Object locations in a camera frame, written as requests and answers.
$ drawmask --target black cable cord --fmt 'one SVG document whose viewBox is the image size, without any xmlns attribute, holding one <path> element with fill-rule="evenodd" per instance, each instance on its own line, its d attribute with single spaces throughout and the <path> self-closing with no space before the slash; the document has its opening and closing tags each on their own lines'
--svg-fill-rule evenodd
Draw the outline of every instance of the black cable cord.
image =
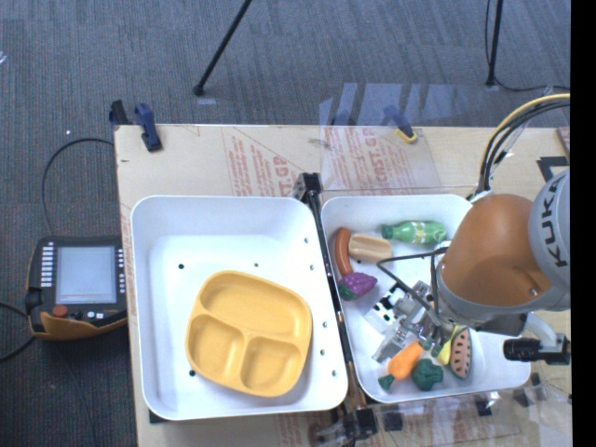
<svg viewBox="0 0 596 447">
<path fill-rule="evenodd" d="M 96 138 L 96 137 L 83 137 L 83 138 L 79 138 L 79 139 L 75 139 L 72 141 L 67 142 L 66 144 L 64 144 L 62 147 L 60 147 L 58 149 L 58 151 L 56 151 L 52 157 L 49 159 L 49 161 L 46 163 L 46 166 L 44 167 L 44 173 L 42 175 L 41 178 L 41 205 L 42 205 L 42 209 L 44 212 L 44 222 L 46 223 L 46 227 L 47 230 L 49 231 L 49 233 L 52 233 L 52 227 L 49 223 L 49 218 L 47 216 L 47 207 L 46 207 L 46 177 L 47 177 L 47 172 L 49 171 L 50 166 L 52 165 L 52 162 L 54 162 L 54 159 L 58 156 L 58 154 L 60 154 L 64 149 L 78 144 L 80 142 L 102 142 L 105 144 L 109 144 L 111 146 L 114 146 L 114 143 L 111 141 L 107 141 L 105 139 L 102 138 Z"/>
<path fill-rule="evenodd" d="M 430 255 L 430 290 L 432 292 L 432 299 L 435 302 L 435 313 L 439 315 L 439 286 L 437 285 L 437 265 L 435 260 L 437 255 L 445 253 L 448 247 L 441 247 L 436 249 Z"/>
<path fill-rule="evenodd" d="M 489 55 L 489 44 L 488 44 L 488 20 L 489 20 L 489 13 L 490 13 L 490 6 L 491 6 L 491 0 L 487 0 L 486 2 L 486 18 L 484 20 L 484 50 L 485 50 L 485 56 L 486 56 L 486 62 L 489 64 L 491 64 L 491 57 Z M 529 87 L 529 88 L 510 88 L 506 85 L 504 85 L 503 83 L 501 83 L 496 76 L 494 76 L 494 81 L 501 87 L 504 89 L 507 89 L 509 91 L 517 91 L 517 92 L 524 92 L 524 91 L 534 91 L 537 89 L 544 89 L 547 88 L 548 86 L 551 86 L 553 89 L 558 89 L 561 91 L 571 91 L 570 87 L 567 86 L 560 86 L 560 85 L 542 85 L 542 86 L 533 86 L 533 87 Z"/>
<path fill-rule="evenodd" d="M 23 315 L 24 317 L 27 318 L 27 313 L 25 313 L 23 310 L 21 310 L 19 307 L 14 306 L 11 303 L 7 303 L 7 302 L 2 302 L 0 301 L 0 306 L 3 306 L 5 308 L 11 309 L 12 311 L 19 313 L 20 315 Z M 35 341 L 35 336 L 31 335 L 28 339 L 25 340 L 24 343 L 22 343 L 20 346 L 16 347 L 15 349 L 13 349 L 12 351 L 10 351 L 9 353 L 3 355 L 2 357 L 0 357 L 0 362 L 4 362 L 7 361 L 9 359 L 14 358 L 15 356 L 17 356 L 25 347 L 27 347 L 28 345 L 30 345 L 33 341 Z"/>
<path fill-rule="evenodd" d="M 414 255 L 401 255 L 401 256 L 397 256 L 397 257 L 390 257 L 390 258 L 385 258 L 383 260 L 379 260 L 376 265 L 379 267 L 379 269 L 381 269 L 386 275 L 390 276 L 391 278 L 393 278 L 396 281 L 396 285 L 398 285 L 398 287 L 402 290 L 405 291 L 406 293 L 410 294 L 410 296 L 412 296 L 414 298 L 414 300 L 416 300 L 424 309 L 430 311 L 432 309 L 432 306 L 430 306 L 425 300 L 422 299 L 422 297 L 416 293 L 415 290 L 413 290 L 411 287 L 409 287 L 406 283 L 404 283 L 397 275 L 395 275 L 393 272 L 391 272 L 390 270 L 386 269 L 383 264 L 387 264 L 389 262 L 398 262 L 400 260 L 411 260 L 413 258 L 425 258 L 428 256 L 432 256 L 433 253 L 435 253 L 435 251 L 428 251 L 425 253 L 416 253 Z"/>
<path fill-rule="evenodd" d="M 51 343 L 51 344 L 54 347 L 54 350 L 59 354 L 64 366 L 66 366 L 66 371 L 68 371 L 68 373 L 70 374 L 71 379 L 73 380 L 73 384 L 76 387 L 76 391 L 78 393 L 81 404 L 83 405 L 83 408 L 85 409 L 88 427 L 89 427 L 89 430 L 91 433 L 91 445 L 93 447 L 95 447 L 97 445 L 97 441 L 95 439 L 95 427 L 93 426 L 93 419 L 91 418 L 91 411 L 89 410 L 89 407 L 88 407 L 87 403 L 85 402 L 85 393 L 83 392 L 81 385 L 79 385 L 78 381 L 76 380 L 75 373 L 73 372 L 73 368 L 71 367 L 70 363 L 68 362 L 68 359 L 66 359 L 64 354 L 60 351 L 60 349 L 58 348 L 58 345 L 56 345 L 55 343 Z"/>
<path fill-rule="evenodd" d="M 503 128 L 501 131 L 499 131 L 499 134 L 501 134 L 501 138 L 494 144 L 494 147 L 492 148 L 490 154 L 488 155 L 487 159 L 483 163 L 483 171 L 481 173 L 481 179 L 482 179 L 481 192 L 491 190 L 491 185 L 490 185 L 491 167 L 493 166 L 494 161 L 497 157 L 499 157 L 499 158 L 502 157 L 501 154 L 499 154 L 500 147 L 505 143 L 507 138 L 517 128 L 519 128 L 521 125 L 523 125 L 530 119 L 533 119 L 534 117 L 541 115 L 547 111 L 567 107 L 569 105 L 570 105 L 569 101 L 567 101 L 567 102 L 551 102 L 549 104 L 539 104 L 538 106 L 529 110 L 528 112 L 516 117 L 512 121 L 511 125 Z"/>
<path fill-rule="evenodd" d="M 496 156 L 496 151 L 494 150 L 494 142 L 501 134 L 503 134 L 504 131 L 507 131 L 508 128 L 511 128 L 512 126 L 515 126 L 516 128 L 518 128 L 521 124 L 525 123 L 526 121 L 530 120 L 533 117 L 536 117 L 537 115 L 540 115 L 546 111 L 556 109 L 558 107 L 564 107 L 564 106 L 569 106 L 569 102 L 549 102 L 549 103 L 537 104 L 533 108 L 528 109 L 525 113 L 522 113 L 521 115 L 518 115 L 517 117 L 515 117 L 508 126 L 505 126 L 505 127 L 501 128 L 498 132 L 494 133 L 491 136 L 491 139 L 487 142 L 486 148 L 484 149 L 484 155 L 482 157 L 482 162 L 481 162 L 480 177 L 478 180 L 477 189 L 474 192 L 474 194 L 478 194 L 480 192 L 489 190 L 489 188 L 487 188 L 487 187 L 489 187 L 487 182 L 490 180 L 490 176 L 491 176 L 489 160 L 491 159 L 491 153 L 493 153 L 494 156 Z M 502 143 L 505 141 L 505 139 L 503 137 L 501 137 L 499 146 L 502 145 Z"/>
<path fill-rule="evenodd" d="M 48 231 L 50 232 L 50 234 L 52 233 L 52 228 L 51 228 L 51 225 L 49 223 L 49 218 L 47 216 L 47 207 L 46 207 L 46 201 L 45 201 L 45 196 L 46 196 L 45 195 L 45 184 L 46 184 L 47 172 L 49 171 L 49 168 L 50 168 L 52 162 L 58 156 L 58 154 L 60 154 L 67 147 L 70 147 L 70 146 L 72 146 L 74 144 L 77 144 L 77 143 L 80 143 L 80 142 L 102 142 L 102 143 L 106 143 L 106 144 L 109 144 L 109 145 L 114 146 L 114 143 L 113 142 L 106 141 L 105 139 L 95 138 L 95 137 L 83 137 L 83 138 L 75 139 L 73 141 L 70 141 L 70 142 L 64 144 L 49 159 L 49 161 L 47 162 L 47 164 L 46 164 L 46 166 L 44 168 L 44 173 L 43 173 L 42 180 L 41 180 L 41 203 L 42 203 L 42 209 L 43 209 L 43 212 L 44 212 L 44 221 L 46 223 L 46 227 L 47 227 Z M 13 310 L 13 311 L 15 311 L 15 312 L 19 313 L 20 315 L 23 315 L 24 317 L 27 318 L 27 313 L 25 311 L 21 310 L 20 308 L 12 305 L 10 303 L 0 301 L 0 305 L 6 307 L 8 309 L 11 309 L 11 310 Z M 0 362 L 14 358 L 17 354 L 19 354 L 25 347 L 27 347 L 35 339 L 36 339 L 35 336 L 32 335 L 22 345 L 20 345 L 17 348 L 13 349 L 8 354 L 0 357 Z M 62 354 L 62 352 L 60 351 L 60 349 L 58 348 L 57 345 L 54 345 L 54 347 L 55 347 L 55 350 L 59 353 L 59 355 L 60 355 L 60 357 L 61 357 L 64 365 L 66 366 L 66 369 L 67 369 L 68 373 L 70 374 L 70 376 L 71 376 L 71 378 L 72 378 L 72 380 L 74 382 L 74 386 L 75 386 L 75 388 L 76 388 L 76 390 L 78 392 L 79 398 L 81 400 L 81 404 L 83 404 L 83 407 L 85 409 L 86 418 L 87 418 L 88 426 L 89 426 L 90 433 L 91 433 L 92 445 L 93 446 L 96 446 L 97 445 L 97 441 L 95 439 L 95 428 L 93 426 L 93 421 L 92 421 L 92 418 L 91 418 L 91 412 L 89 410 L 89 407 L 88 407 L 87 403 L 85 402 L 85 395 L 83 393 L 83 390 L 81 389 L 81 386 L 78 384 L 78 382 L 76 380 L 75 373 L 73 372 L 73 369 L 71 368 L 70 364 L 68 363 L 68 360 L 66 359 L 66 357 Z"/>
</svg>

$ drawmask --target green bottle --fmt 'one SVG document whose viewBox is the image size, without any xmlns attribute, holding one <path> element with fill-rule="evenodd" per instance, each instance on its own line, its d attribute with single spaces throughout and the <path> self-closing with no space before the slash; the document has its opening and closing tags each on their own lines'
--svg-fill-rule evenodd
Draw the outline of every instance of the green bottle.
<svg viewBox="0 0 596 447">
<path fill-rule="evenodd" d="M 445 226 L 434 221 L 408 221 L 397 225 L 381 225 L 383 238 L 407 243 L 439 243 L 447 236 Z"/>
</svg>

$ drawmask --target tripod leg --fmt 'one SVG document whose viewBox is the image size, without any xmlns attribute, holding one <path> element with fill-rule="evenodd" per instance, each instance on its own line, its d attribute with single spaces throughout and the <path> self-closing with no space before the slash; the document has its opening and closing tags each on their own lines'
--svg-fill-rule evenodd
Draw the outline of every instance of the tripod leg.
<svg viewBox="0 0 596 447">
<path fill-rule="evenodd" d="M 224 53 L 225 47 L 227 46 L 228 42 L 230 41 L 230 38 L 232 38 L 232 35 L 236 31 L 236 28 L 240 24 L 242 17 L 244 17 L 244 14 L 249 9 L 251 2 L 252 2 L 252 0 L 244 0 L 242 7 L 240 8 L 239 12 L 237 13 L 236 17 L 234 18 L 234 21 L 232 21 L 232 24 L 230 25 L 230 28 L 228 29 L 227 33 L 223 37 L 222 43 L 220 43 L 219 47 L 217 48 L 217 51 L 215 51 L 215 54 L 213 55 L 213 58 L 211 59 L 211 62 L 209 63 L 207 70 L 201 77 L 198 84 L 193 88 L 193 92 L 197 96 L 201 96 L 205 92 L 205 90 L 203 89 L 203 87 L 205 86 L 205 83 L 207 83 L 207 80 L 208 80 L 211 72 L 213 71 L 213 68 L 215 68 L 215 65 L 217 64 L 217 61 L 222 56 L 222 53 Z"/>
<path fill-rule="evenodd" d="M 489 61 L 489 74 L 486 80 L 487 86 L 494 86 L 494 66 L 496 65 L 496 49 L 499 44 L 499 30 L 501 28 L 501 15 L 503 13 L 503 0 L 496 2 L 496 15 L 494 17 L 493 48 L 491 50 L 491 59 Z"/>
</svg>

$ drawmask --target table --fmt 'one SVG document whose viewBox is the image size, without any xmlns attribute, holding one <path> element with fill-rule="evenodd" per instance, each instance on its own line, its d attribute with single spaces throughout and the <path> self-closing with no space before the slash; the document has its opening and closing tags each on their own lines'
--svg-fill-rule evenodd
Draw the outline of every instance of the table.
<svg viewBox="0 0 596 447">
<path fill-rule="evenodd" d="M 420 128 L 417 145 L 399 164 L 396 154 L 405 142 L 382 128 L 321 128 L 319 126 L 157 125 L 163 149 L 148 152 L 142 127 L 115 128 L 115 162 L 120 197 L 121 228 L 128 285 L 130 355 L 139 445 L 190 446 L 308 446 L 314 431 L 326 427 L 328 413 L 296 413 L 220 418 L 194 422 L 151 422 L 143 400 L 138 338 L 130 214 L 135 204 L 151 195 L 287 196 L 301 173 L 318 172 L 325 187 L 365 189 L 387 180 L 401 190 L 438 186 L 466 196 L 476 182 L 482 151 L 491 136 L 488 128 Z M 537 161 L 561 161 L 563 146 L 557 130 L 526 129 L 514 146 L 514 157 L 497 170 L 493 189 L 534 199 L 544 184 Z M 552 171 L 565 169 L 553 167 Z M 571 313 L 540 313 L 556 332 L 571 333 Z M 533 363 L 549 392 L 571 393 L 571 367 Z M 550 402 L 536 414 L 532 406 L 512 404 L 503 426 L 438 420 L 432 406 L 413 413 L 416 426 L 380 431 L 362 445 L 433 445 L 448 440 L 471 445 L 510 445 L 522 436 L 525 445 L 540 445 L 542 437 L 570 441 L 571 405 Z M 549 419 L 542 420 L 541 415 Z M 432 427 L 432 434 L 419 428 Z"/>
</svg>

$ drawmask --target orange carrot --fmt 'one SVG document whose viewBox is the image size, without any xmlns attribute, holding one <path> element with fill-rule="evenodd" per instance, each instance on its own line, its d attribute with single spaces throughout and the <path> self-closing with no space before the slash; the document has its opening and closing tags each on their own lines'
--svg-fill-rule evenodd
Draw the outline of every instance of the orange carrot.
<svg viewBox="0 0 596 447">
<path fill-rule="evenodd" d="M 424 348 L 418 340 L 413 341 L 396 354 L 387 365 L 388 375 L 379 377 L 381 387 L 388 391 L 395 379 L 405 379 L 416 365 Z"/>
</svg>

